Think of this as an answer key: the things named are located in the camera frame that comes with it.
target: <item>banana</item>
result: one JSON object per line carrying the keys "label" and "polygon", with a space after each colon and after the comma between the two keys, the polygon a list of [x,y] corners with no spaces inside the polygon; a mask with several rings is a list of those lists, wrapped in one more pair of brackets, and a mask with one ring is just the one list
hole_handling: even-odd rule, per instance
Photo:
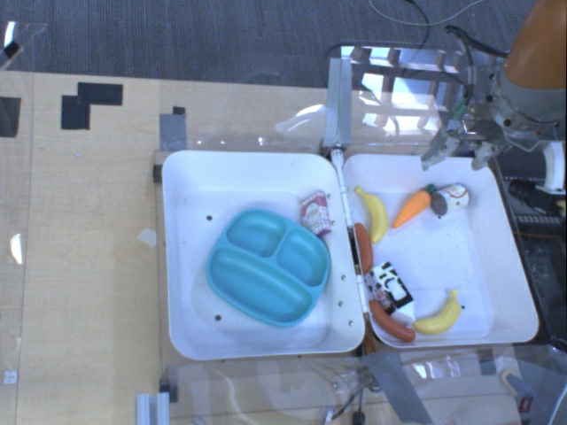
{"label": "banana", "polygon": [[430,318],[414,321],[414,329],[420,334],[432,336],[445,332],[461,315],[461,306],[457,302],[457,290],[451,290],[451,297],[439,314]]}
{"label": "banana", "polygon": [[369,209],[371,218],[370,241],[375,244],[384,237],[388,230],[388,213],[384,203],[380,197],[365,192],[360,186],[356,186],[354,192],[362,197],[366,207]]}

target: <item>sausage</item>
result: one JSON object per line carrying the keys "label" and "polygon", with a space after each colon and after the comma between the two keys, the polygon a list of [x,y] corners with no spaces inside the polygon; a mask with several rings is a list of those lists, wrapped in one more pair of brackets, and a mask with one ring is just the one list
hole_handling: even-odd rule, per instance
{"label": "sausage", "polygon": [[416,332],[411,328],[406,328],[392,318],[378,301],[369,302],[372,318],[378,325],[391,336],[395,336],[404,342],[413,342],[416,339]]}
{"label": "sausage", "polygon": [[369,232],[361,223],[354,224],[354,237],[358,246],[358,254],[361,262],[362,273],[366,274],[374,266],[374,252]]}

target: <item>white tray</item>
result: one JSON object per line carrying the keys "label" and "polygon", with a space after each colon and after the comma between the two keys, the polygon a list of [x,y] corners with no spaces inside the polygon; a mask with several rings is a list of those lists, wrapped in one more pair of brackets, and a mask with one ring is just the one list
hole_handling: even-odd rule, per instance
{"label": "white tray", "polygon": [[396,348],[519,343],[531,340],[539,320],[517,253],[500,191],[488,168],[473,171],[470,159],[448,158],[426,172],[416,156],[357,155],[345,163],[353,223],[369,226],[356,186],[384,201],[392,224],[412,192],[453,183],[470,192],[469,205],[439,219],[431,209],[374,244],[375,265],[390,261],[414,298],[416,318],[437,313],[451,289],[464,306],[447,332],[417,334],[406,344],[374,321],[376,334]]}
{"label": "white tray", "polygon": [[[329,280],[309,316],[276,328],[217,296],[206,281],[206,260],[230,220],[259,207],[299,222],[300,201],[319,189],[330,194],[335,226],[323,238]],[[179,151],[163,166],[163,191],[169,333],[182,355],[206,360],[348,352],[359,344],[361,301],[331,163],[309,154]]]}
{"label": "white tray", "polygon": [[[449,158],[423,172],[418,157],[355,155],[345,164],[353,221],[369,226],[357,185],[378,194],[395,217],[412,191],[430,182],[470,190],[469,206],[439,220],[427,210],[374,246],[375,264],[390,261],[416,302],[416,316],[438,311],[452,288],[465,306],[438,336],[404,344],[376,323],[377,335],[397,348],[525,342],[538,316],[511,234],[500,192],[488,169]],[[275,328],[238,311],[206,281],[206,260],[238,213],[260,207],[299,221],[299,203],[317,190],[330,194],[333,231],[323,237],[331,256],[329,280],[309,316]],[[191,359],[230,359],[348,352],[362,340],[362,302],[334,167],[309,154],[180,151],[163,166],[169,333]]]}

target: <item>gray carpet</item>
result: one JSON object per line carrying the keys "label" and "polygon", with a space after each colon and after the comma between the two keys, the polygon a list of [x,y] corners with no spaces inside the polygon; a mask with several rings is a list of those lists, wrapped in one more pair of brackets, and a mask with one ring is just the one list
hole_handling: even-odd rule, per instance
{"label": "gray carpet", "polygon": [[[434,21],[474,0],[416,1]],[[490,0],[451,23],[507,49],[533,1]],[[423,21],[403,0],[374,2]],[[48,24],[33,64],[41,72],[306,87],[325,86],[324,55],[335,44],[417,46],[425,35],[380,17],[367,0],[0,0],[0,30],[8,20]],[[457,48],[443,26],[427,44]]]}

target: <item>blue plate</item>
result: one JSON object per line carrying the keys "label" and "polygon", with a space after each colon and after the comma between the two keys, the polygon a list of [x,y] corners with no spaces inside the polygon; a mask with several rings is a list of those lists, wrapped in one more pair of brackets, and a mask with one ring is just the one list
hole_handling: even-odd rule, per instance
{"label": "blue plate", "polygon": [[330,271],[327,246],[274,212],[241,212],[224,229],[206,263],[211,288],[234,307],[274,326],[304,320]]}

